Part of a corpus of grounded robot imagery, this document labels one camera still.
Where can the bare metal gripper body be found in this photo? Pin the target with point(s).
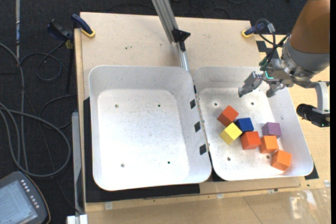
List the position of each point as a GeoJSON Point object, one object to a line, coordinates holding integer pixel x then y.
{"type": "Point", "coordinates": [282, 73]}

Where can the purple cube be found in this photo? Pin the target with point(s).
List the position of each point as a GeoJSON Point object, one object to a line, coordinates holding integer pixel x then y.
{"type": "Point", "coordinates": [272, 129]}

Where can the yellow cube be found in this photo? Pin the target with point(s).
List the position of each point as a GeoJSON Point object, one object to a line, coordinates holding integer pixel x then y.
{"type": "Point", "coordinates": [230, 133]}

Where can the light orange cube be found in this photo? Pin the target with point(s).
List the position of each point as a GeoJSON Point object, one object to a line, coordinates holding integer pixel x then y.
{"type": "Point", "coordinates": [268, 144]}
{"type": "Point", "coordinates": [281, 160]}

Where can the pale wood board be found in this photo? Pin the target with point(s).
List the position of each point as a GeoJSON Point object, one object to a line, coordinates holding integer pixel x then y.
{"type": "Point", "coordinates": [136, 42]}

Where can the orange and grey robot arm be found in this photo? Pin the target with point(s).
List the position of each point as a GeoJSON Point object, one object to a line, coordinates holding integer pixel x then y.
{"type": "Point", "coordinates": [311, 29]}

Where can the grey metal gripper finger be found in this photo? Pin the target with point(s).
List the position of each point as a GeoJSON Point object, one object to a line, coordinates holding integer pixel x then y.
{"type": "Point", "coordinates": [273, 89]}
{"type": "Point", "coordinates": [249, 84]}

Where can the white plastic tray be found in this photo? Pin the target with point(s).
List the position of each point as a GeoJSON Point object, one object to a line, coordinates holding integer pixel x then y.
{"type": "Point", "coordinates": [141, 133]}
{"type": "Point", "coordinates": [236, 165]}

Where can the dark orange cube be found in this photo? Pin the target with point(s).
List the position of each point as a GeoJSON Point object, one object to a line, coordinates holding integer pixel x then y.
{"type": "Point", "coordinates": [250, 140]}
{"type": "Point", "coordinates": [227, 115]}

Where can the black cylinder on white bracket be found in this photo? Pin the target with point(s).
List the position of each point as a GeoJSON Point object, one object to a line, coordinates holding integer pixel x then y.
{"type": "Point", "coordinates": [312, 114]}

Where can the blue cube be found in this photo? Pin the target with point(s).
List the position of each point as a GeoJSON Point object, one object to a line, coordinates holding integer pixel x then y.
{"type": "Point", "coordinates": [245, 124]}

